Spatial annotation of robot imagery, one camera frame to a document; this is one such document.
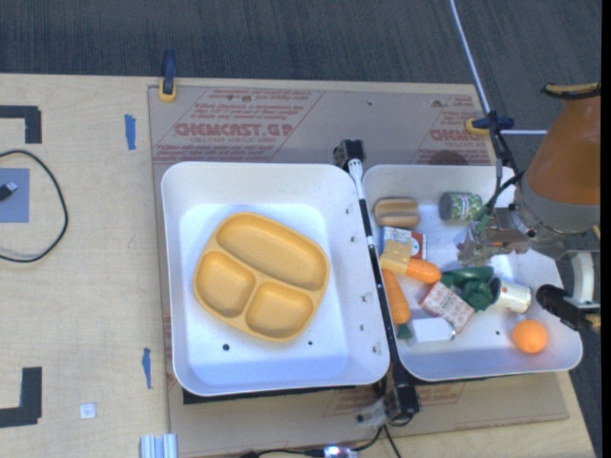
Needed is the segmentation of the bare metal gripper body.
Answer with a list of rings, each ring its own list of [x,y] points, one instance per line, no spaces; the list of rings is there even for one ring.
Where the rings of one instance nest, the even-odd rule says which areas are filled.
[[[495,208],[476,226],[477,243],[482,255],[523,254],[530,242],[519,228],[515,212],[508,207]]]

